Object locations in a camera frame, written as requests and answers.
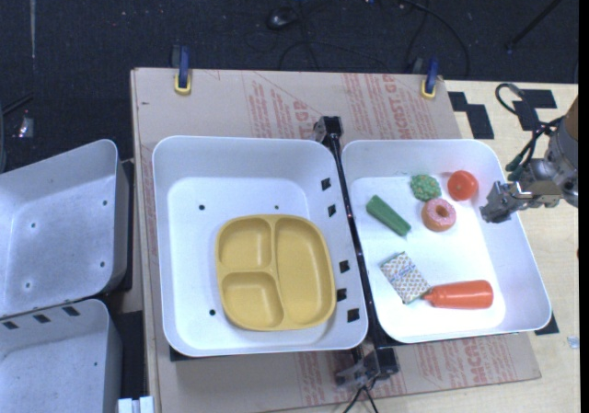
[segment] cardboard sheet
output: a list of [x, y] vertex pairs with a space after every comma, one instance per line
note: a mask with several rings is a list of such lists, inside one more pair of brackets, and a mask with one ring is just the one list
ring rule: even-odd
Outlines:
[[[174, 73], [132, 73], [148, 381], [156, 407], [249, 413], [348, 402], [354, 392], [335, 385], [335, 373], [352, 365], [347, 351], [170, 359], [161, 322], [151, 154], [170, 135], [310, 138], [322, 115], [341, 117], [346, 142], [459, 138], [445, 84], [438, 82], [436, 98], [427, 100], [419, 95], [417, 75], [193, 71], [192, 92], [183, 97], [173, 90]], [[402, 345], [396, 353], [400, 373], [379, 382], [374, 397], [540, 377], [526, 334]]]

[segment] toy food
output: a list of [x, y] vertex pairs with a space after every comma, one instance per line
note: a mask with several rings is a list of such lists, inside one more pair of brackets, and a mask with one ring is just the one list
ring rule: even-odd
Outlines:
[[470, 199], [479, 188], [479, 182], [468, 171], [461, 169], [448, 179], [448, 193], [455, 201]]
[[383, 271], [404, 304], [419, 299], [432, 289], [405, 251], [383, 262], [380, 270]]
[[411, 229], [411, 225], [377, 195], [372, 196], [370, 201], [368, 201], [366, 210], [397, 235], [405, 236]]
[[463, 281], [436, 285], [423, 297], [439, 308], [489, 308], [493, 288], [487, 281]]
[[456, 210], [444, 199], [431, 199], [423, 205], [422, 219], [433, 232], [444, 232], [456, 223]]
[[435, 178], [420, 174], [411, 178], [411, 190], [413, 195], [420, 201], [429, 201], [442, 195], [440, 184]]

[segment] table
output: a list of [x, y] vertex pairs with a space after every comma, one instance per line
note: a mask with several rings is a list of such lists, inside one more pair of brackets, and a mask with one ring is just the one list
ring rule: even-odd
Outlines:
[[[148, 385], [150, 395], [156, 400], [156, 408], [165, 413], [188, 409], [262, 411], [275, 410], [276, 405], [284, 409], [289, 407], [290, 401], [290, 405], [298, 407], [317, 405], [307, 408], [309, 412], [344, 410], [349, 396], [336, 396], [341, 405], [320, 405], [321, 398], [298, 398], [298, 404], [292, 403], [295, 399], [291, 398], [287, 386], [300, 382], [297, 370], [284, 369], [281, 375], [268, 372], [265, 355], [249, 356], [237, 362], [227, 359], [170, 360], [169, 346], [162, 339], [157, 259], [153, 249], [156, 241], [155, 209], [153, 201], [148, 198], [152, 192], [150, 156], [155, 144], [173, 134], [298, 138], [310, 132], [313, 120], [320, 115], [341, 115], [344, 137], [349, 141], [364, 138], [366, 134], [377, 138], [472, 138], [466, 114], [453, 112], [448, 106], [448, 91], [464, 93], [468, 104], [485, 106], [495, 138], [484, 141], [493, 148], [502, 164], [511, 161], [530, 133], [523, 132], [518, 119], [495, 100], [494, 89], [498, 83], [493, 82], [440, 79], [436, 100], [420, 109], [422, 102], [417, 100], [417, 91], [421, 79], [414, 75], [194, 70], [192, 93], [189, 97], [181, 97], [173, 91], [174, 73], [171, 69], [156, 68], [132, 71], [139, 217], [135, 238], [140, 249], [138, 262], [142, 273]], [[552, 120], [564, 114], [578, 95], [578, 85], [518, 85], [552, 91], [557, 108], [538, 109], [541, 120]], [[392, 109], [382, 109], [383, 104], [387, 104], [383, 97], [393, 88], [398, 94], [396, 98], [406, 101], [403, 102], [404, 109], [401, 108], [403, 115], [395, 116], [389, 113]], [[537, 156], [541, 155], [545, 145], [544, 140], [538, 143]], [[574, 344], [580, 333], [578, 210], [563, 202], [554, 209], [520, 212], [520, 218], [560, 329], [559, 333], [540, 336], [534, 333], [513, 335], [521, 337], [520, 341], [525, 343], [529, 340], [536, 355], [537, 365], [528, 365], [529, 372], [521, 373], [522, 378], [533, 380], [389, 396], [376, 400], [379, 411], [580, 411], [580, 350]], [[272, 368], [298, 362], [292, 356], [295, 355], [275, 355]], [[314, 359], [313, 354], [305, 357], [307, 368]], [[260, 379], [252, 378], [252, 372], [264, 377], [265, 388], [260, 390]], [[354, 411], [369, 409], [369, 405], [358, 405]]]

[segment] cracker package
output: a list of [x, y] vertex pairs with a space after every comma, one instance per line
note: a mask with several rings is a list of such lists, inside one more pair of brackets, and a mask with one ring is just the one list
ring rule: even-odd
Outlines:
[[387, 259], [380, 269], [404, 304], [419, 299], [432, 289], [405, 251]]

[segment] blue clamp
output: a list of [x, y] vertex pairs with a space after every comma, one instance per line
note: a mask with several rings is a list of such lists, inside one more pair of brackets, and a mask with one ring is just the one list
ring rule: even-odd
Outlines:
[[191, 76], [188, 71], [189, 49], [187, 46], [180, 47], [180, 66], [177, 75], [174, 75], [174, 90], [183, 96], [191, 92]]
[[422, 96], [426, 99], [433, 99], [435, 96], [435, 79], [438, 76], [438, 66], [437, 58], [430, 58], [427, 66], [427, 76], [422, 81]]

